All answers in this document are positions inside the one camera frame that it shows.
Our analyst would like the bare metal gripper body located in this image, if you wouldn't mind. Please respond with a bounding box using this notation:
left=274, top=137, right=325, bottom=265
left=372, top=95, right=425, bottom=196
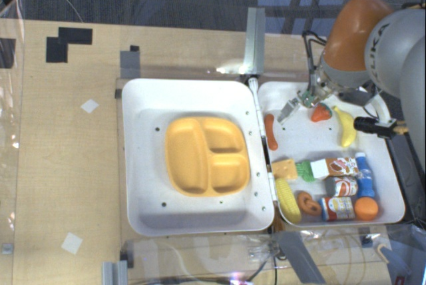
left=298, top=69, right=339, bottom=108

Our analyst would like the orange toy sausage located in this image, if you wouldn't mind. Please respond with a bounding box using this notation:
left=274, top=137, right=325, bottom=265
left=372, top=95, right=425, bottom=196
left=264, top=113, right=279, bottom=151

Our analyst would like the red toy strawberry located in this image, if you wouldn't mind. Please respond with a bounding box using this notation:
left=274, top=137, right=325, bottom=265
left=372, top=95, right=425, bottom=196
left=311, top=103, right=333, bottom=123

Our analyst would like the thin black and white rod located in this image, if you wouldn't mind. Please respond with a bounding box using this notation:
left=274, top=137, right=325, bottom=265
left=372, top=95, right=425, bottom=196
left=248, top=76, right=279, bottom=211

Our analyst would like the white plastic tray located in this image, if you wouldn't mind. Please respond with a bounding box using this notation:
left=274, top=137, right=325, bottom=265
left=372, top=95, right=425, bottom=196
left=121, top=78, right=276, bottom=237
left=258, top=81, right=406, bottom=228

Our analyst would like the yellow banana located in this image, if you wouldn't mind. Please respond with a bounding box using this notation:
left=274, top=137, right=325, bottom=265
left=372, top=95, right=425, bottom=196
left=333, top=106, right=357, bottom=148

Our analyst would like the yellow cheese wedge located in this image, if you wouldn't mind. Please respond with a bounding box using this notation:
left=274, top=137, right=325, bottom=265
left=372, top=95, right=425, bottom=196
left=271, top=158, right=298, bottom=181

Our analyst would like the green toy vegetable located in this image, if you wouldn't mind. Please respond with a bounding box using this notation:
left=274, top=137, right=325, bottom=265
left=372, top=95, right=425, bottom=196
left=296, top=160, right=316, bottom=183

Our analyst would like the white and orange carton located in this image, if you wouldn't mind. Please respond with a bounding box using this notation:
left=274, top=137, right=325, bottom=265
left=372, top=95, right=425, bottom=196
left=310, top=156, right=359, bottom=180

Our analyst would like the yellow corn cob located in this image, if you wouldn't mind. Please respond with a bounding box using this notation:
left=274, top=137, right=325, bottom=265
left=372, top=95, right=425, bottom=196
left=274, top=177, right=302, bottom=224

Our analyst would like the brown doughnut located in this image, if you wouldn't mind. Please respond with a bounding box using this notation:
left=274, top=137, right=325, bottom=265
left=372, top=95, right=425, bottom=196
left=296, top=190, right=323, bottom=216

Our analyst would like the orange and white can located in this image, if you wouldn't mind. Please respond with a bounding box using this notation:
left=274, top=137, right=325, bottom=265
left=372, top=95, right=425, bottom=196
left=325, top=176, right=359, bottom=198

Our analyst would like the blue plastic bottle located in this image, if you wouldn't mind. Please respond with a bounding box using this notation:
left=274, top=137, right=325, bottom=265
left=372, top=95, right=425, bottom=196
left=354, top=152, right=376, bottom=198

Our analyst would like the red and yellow can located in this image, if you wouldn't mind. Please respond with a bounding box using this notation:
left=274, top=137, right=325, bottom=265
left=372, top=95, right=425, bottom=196
left=318, top=196, right=356, bottom=222

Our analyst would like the yellow divided plate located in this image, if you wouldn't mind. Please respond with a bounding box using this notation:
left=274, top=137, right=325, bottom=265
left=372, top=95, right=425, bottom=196
left=164, top=116, right=251, bottom=197

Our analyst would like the orange toy fruit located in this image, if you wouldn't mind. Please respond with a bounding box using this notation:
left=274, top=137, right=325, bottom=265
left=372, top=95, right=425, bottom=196
left=353, top=196, right=379, bottom=221

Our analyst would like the black cylinder on white bracket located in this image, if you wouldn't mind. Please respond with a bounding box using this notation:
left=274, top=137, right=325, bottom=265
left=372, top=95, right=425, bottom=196
left=353, top=95, right=399, bottom=141

